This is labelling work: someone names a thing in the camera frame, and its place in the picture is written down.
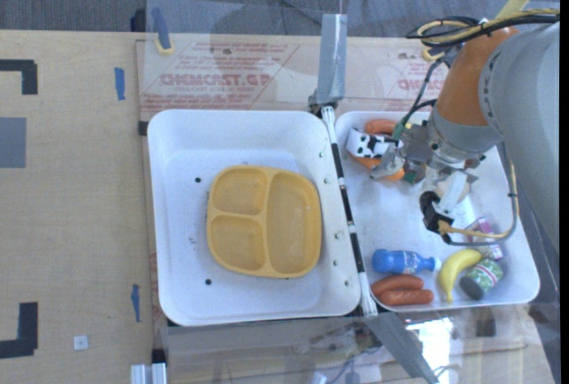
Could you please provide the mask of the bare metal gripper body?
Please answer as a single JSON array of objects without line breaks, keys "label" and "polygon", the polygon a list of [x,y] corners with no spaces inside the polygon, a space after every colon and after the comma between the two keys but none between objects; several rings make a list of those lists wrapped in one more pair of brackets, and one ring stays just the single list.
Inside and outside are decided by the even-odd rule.
[{"label": "bare metal gripper body", "polygon": [[484,153],[470,153],[446,142],[430,122],[408,124],[401,142],[400,153],[406,162],[442,173],[476,169],[485,160]]}]

